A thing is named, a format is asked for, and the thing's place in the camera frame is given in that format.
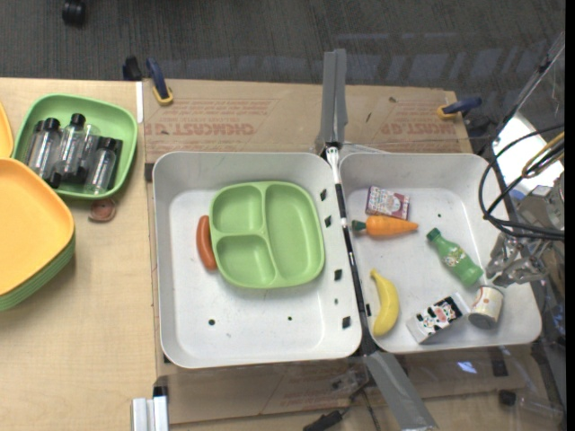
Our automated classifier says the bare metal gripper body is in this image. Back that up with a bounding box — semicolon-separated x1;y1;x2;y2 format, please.
509;186;566;271

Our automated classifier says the green bottle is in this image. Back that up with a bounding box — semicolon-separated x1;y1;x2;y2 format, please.
425;227;485;287

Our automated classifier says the small white can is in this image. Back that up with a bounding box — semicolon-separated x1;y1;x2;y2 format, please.
468;285;505;330

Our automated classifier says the white plastic tray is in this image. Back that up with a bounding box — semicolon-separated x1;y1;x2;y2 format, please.
151;150;363;370
337;152;544;355

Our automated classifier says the cow print carton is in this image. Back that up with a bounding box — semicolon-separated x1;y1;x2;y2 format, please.
405;291;472;345

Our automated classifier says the orange carrot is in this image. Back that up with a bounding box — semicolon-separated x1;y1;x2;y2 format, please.
350;215;420;238

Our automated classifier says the yellow banana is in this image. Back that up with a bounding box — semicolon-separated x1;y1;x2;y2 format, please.
368;268;401;338

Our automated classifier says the pink carton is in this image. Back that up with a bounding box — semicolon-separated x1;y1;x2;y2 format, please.
364;185;411;221

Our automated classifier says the green divided plate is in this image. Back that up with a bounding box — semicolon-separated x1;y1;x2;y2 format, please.
208;180;326;290

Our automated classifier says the brown cardboard board red print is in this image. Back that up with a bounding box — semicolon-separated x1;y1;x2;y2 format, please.
142;77;552;426

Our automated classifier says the orange sausage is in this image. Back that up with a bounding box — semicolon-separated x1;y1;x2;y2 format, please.
195;215;220;272

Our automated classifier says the clear plastic bottle black cap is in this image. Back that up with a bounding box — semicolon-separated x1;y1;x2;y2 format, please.
46;168;89;190
82;122;102;152
27;117;62;180
83;136;119;196
54;112;87;177

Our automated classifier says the yellow plate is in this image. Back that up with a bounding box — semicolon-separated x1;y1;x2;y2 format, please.
0;101;15;159
0;157;75;296

